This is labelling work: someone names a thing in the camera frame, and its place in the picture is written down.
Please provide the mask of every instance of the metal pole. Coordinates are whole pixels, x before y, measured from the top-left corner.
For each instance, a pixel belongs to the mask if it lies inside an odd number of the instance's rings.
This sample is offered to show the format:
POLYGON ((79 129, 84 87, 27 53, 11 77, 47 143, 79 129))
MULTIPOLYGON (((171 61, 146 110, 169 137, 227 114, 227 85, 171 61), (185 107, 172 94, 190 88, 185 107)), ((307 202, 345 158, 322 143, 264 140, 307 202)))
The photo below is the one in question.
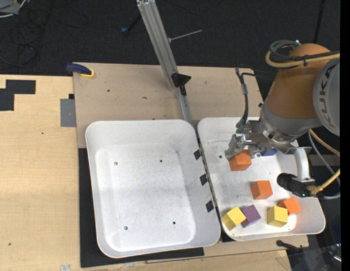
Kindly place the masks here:
MULTIPOLYGON (((156 56, 167 78, 169 89, 174 89, 172 74, 178 73, 178 69, 156 2, 155 0, 137 0, 137 6, 150 36, 156 56)), ((176 88, 176 92, 182 116, 184 120, 192 125, 193 119, 187 96, 181 93, 180 88, 176 88)))

